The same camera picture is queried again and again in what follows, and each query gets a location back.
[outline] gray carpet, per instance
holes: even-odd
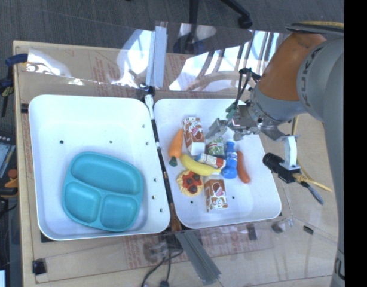
[[[251,13],[251,29],[286,32],[305,20],[344,23],[344,0],[237,0]],[[200,0],[198,24],[238,28],[239,14],[218,0]],[[153,30],[155,20],[188,22],[189,0],[0,0],[0,78],[14,39],[120,48],[126,35],[117,26]],[[0,116],[3,99],[0,97]],[[14,102],[0,117],[0,130],[15,133]],[[7,219],[0,223],[0,256]]]

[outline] screen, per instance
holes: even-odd
[[[14,145],[0,142],[0,178],[2,178],[4,175],[5,169],[10,162],[14,149]]]

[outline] toy banana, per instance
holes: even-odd
[[[215,169],[209,165],[206,164],[201,164],[197,161],[195,161],[194,159],[192,159],[189,155],[187,154],[182,154],[179,159],[181,160],[181,163],[183,164],[183,166],[190,170],[193,171],[194,173],[201,175],[201,176],[209,176],[213,173],[220,173],[221,170],[220,169]]]

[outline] clamp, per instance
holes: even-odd
[[[13,84],[13,66],[18,63],[25,63],[28,60],[28,54],[16,54],[5,60],[5,64],[8,66],[7,76],[0,79],[0,95],[4,98],[2,115],[5,116],[7,111],[8,96],[14,92]]]

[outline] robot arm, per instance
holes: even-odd
[[[283,141],[286,160],[280,168],[292,176],[291,170],[299,168],[293,162],[296,141],[278,125],[306,112],[323,123],[339,219],[333,287],[345,285],[343,63],[344,37],[327,41],[321,34],[293,33],[275,52],[246,105],[238,105],[232,117],[216,120],[209,129],[209,136],[222,134],[228,127],[235,140],[262,132],[274,141]]]

